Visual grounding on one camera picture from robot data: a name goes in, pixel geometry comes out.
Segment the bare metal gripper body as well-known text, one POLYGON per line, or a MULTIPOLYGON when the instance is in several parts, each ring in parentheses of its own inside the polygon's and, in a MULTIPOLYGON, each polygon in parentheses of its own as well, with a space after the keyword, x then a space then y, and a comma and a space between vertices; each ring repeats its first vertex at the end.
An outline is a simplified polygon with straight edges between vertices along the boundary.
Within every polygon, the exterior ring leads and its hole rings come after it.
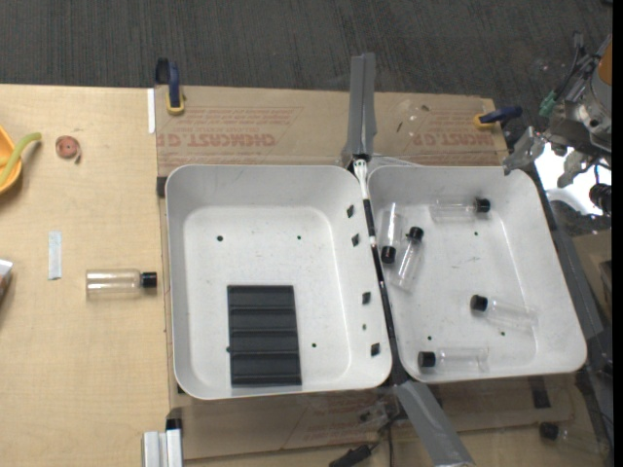
POLYGON ((612 145, 610 99, 583 95, 578 101, 559 99, 552 107, 546 139, 584 154, 610 156, 612 145))

